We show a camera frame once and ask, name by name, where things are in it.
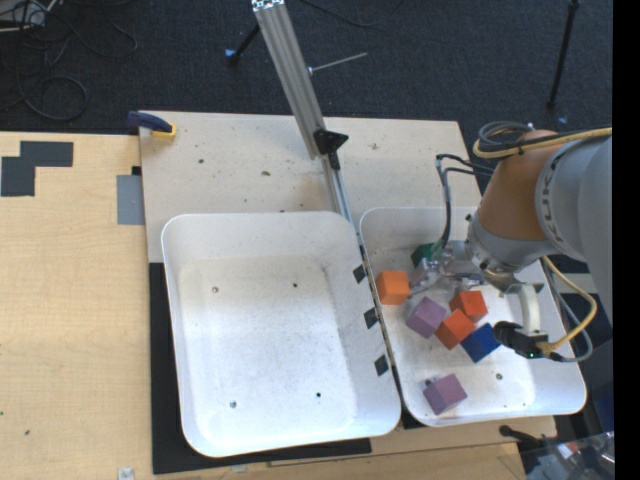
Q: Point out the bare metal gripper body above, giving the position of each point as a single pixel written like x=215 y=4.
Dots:
x=467 y=264

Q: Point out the black cylinder on white bracket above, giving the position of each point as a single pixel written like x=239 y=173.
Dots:
x=520 y=339

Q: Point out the green cube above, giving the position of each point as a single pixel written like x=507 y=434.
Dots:
x=422 y=254

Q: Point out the blue cube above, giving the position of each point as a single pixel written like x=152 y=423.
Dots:
x=480 y=343

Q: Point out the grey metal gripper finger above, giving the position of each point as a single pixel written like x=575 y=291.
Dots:
x=422 y=274
x=462 y=280

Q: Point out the purple cube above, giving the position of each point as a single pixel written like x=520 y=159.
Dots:
x=444 y=394
x=425 y=317

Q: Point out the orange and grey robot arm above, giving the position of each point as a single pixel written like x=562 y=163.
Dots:
x=560 y=203

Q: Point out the orange cube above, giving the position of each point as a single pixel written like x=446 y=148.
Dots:
x=454 y=329
x=471 y=304
x=392 y=288

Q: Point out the white plastic tray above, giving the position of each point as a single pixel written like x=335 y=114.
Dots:
x=480 y=388
x=265 y=338

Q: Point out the pale wood board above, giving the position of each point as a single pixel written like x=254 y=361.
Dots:
x=240 y=168

